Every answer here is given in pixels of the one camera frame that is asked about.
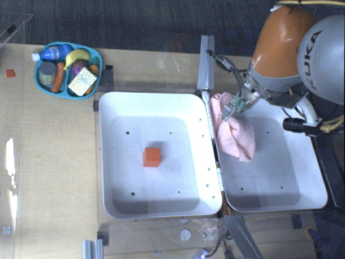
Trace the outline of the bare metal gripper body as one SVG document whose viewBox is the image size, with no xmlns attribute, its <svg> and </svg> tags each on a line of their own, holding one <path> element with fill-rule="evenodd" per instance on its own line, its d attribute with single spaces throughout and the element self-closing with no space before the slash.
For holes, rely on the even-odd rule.
<svg viewBox="0 0 345 259">
<path fill-rule="evenodd" d="M 237 112 L 249 110 L 259 99 L 266 99 L 267 91 L 252 77 L 251 73 L 240 75 L 239 91 L 232 99 Z"/>
</svg>

